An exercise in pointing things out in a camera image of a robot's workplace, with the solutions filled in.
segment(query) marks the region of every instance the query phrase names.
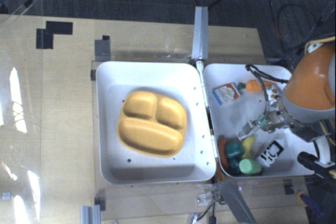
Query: black bracket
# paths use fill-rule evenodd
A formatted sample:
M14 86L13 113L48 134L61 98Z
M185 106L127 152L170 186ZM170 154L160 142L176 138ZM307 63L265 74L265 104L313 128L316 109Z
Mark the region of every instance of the black bracket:
M46 29L36 29L36 49L53 49L54 34L72 35L72 23L47 21Z

